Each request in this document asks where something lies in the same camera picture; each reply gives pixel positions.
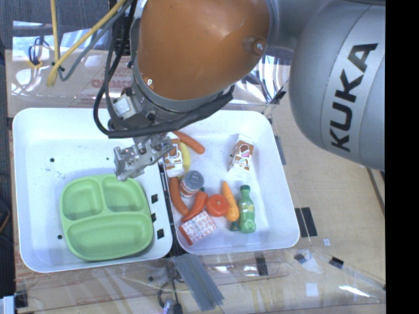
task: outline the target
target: white plastic tray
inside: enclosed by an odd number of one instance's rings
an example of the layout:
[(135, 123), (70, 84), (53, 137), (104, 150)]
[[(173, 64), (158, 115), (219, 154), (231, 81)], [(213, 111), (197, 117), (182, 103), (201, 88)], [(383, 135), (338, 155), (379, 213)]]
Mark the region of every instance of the white plastic tray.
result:
[[(106, 124), (107, 111), (101, 110), (100, 117)], [(87, 262), (65, 242), (60, 216), (64, 186), (79, 177), (113, 173), (113, 148), (132, 143), (132, 139), (108, 139), (97, 129), (91, 109), (25, 109), (16, 115), (13, 144), (20, 254), (30, 269), (46, 273), (93, 268), (161, 258), (169, 252), (173, 237), (157, 164), (136, 179), (156, 216), (155, 235), (145, 251)], [(158, 201), (151, 203), (155, 194)], [(158, 239), (159, 230), (164, 236)]]
[[(221, 184), (227, 181), (239, 201), (240, 185), (250, 185), (257, 225), (256, 232), (242, 234), (231, 232), (230, 222), (225, 217), (213, 217), (217, 230), (189, 245), (179, 231), (181, 215), (172, 207), (177, 238), (187, 252), (205, 255), (283, 249), (292, 247), (299, 240), (293, 202), (266, 117), (253, 111), (219, 111), (182, 131), (206, 148), (203, 155), (191, 151), (191, 170), (198, 170), (204, 176), (205, 191), (209, 195), (221, 193)], [(249, 175), (242, 179), (228, 172), (238, 134), (250, 137), (255, 145)], [(188, 206), (193, 204), (193, 198), (184, 201)]]

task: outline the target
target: yellow cable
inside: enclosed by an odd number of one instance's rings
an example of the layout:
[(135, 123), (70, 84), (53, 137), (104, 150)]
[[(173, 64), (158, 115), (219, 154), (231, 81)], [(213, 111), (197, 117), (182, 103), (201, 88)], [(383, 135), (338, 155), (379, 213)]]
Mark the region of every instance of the yellow cable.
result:
[(73, 46), (65, 52), (65, 54), (61, 57), (58, 57), (58, 32), (57, 32), (57, 19), (56, 19), (56, 2), (55, 0), (51, 0), (51, 14), (52, 14), (52, 33), (54, 36), (54, 46), (55, 46), (55, 64), (49, 73), (48, 79), (46, 80), (46, 85), (51, 87), (55, 85), (57, 76), (58, 76), (58, 69), (61, 67), (62, 63), (82, 44), (84, 43), (90, 36), (92, 36), (97, 30), (99, 30), (103, 25), (108, 22), (112, 16), (114, 16), (118, 9), (123, 6), (126, 0), (119, 0), (116, 5), (87, 33), (85, 33)]

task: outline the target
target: green bottle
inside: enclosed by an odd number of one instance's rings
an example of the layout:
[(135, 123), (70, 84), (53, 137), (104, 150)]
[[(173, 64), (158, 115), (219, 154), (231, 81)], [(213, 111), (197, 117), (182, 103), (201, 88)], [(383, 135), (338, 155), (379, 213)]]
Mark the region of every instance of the green bottle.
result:
[(242, 233), (253, 233), (256, 230), (255, 224), (255, 205), (250, 198), (250, 186), (242, 185), (240, 187), (242, 198), (238, 202), (240, 211), (239, 231)]

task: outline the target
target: toy tomato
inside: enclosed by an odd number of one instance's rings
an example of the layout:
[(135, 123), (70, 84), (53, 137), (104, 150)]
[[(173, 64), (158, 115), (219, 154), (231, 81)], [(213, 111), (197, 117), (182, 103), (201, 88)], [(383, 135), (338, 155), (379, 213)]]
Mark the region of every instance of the toy tomato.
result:
[(207, 198), (207, 212), (213, 217), (222, 217), (226, 215), (229, 207), (226, 198), (224, 198), (222, 194), (214, 194)]

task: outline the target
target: red and white box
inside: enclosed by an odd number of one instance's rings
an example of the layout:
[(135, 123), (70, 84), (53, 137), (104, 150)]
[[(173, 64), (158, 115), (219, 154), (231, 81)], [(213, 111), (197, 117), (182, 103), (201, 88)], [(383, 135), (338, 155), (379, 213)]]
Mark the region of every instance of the red and white box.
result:
[(203, 211), (191, 218), (189, 221), (181, 224), (179, 227), (180, 232), (185, 236), (189, 245), (203, 239), (210, 235), (217, 229), (210, 216), (206, 211)]

